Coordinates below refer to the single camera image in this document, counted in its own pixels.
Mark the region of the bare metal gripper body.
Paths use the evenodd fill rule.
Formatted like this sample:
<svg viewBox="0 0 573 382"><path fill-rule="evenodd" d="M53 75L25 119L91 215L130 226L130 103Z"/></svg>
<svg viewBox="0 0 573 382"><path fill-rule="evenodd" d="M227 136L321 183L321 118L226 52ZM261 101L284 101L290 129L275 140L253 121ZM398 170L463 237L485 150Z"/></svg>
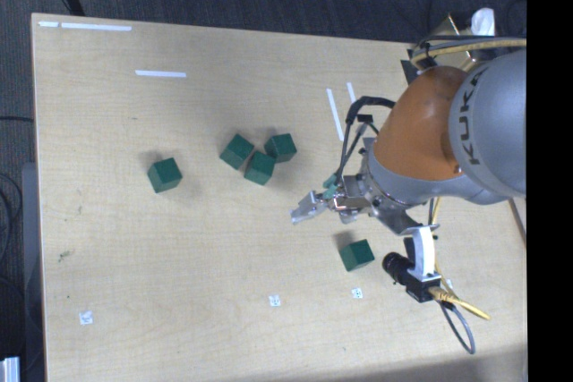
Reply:
<svg viewBox="0 0 573 382"><path fill-rule="evenodd" d="M422 226L407 214L410 206L392 199L365 174L344 175L342 183L329 199L329 209L349 224L359 215L375 218L395 234L406 234L411 228Z"/></svg>

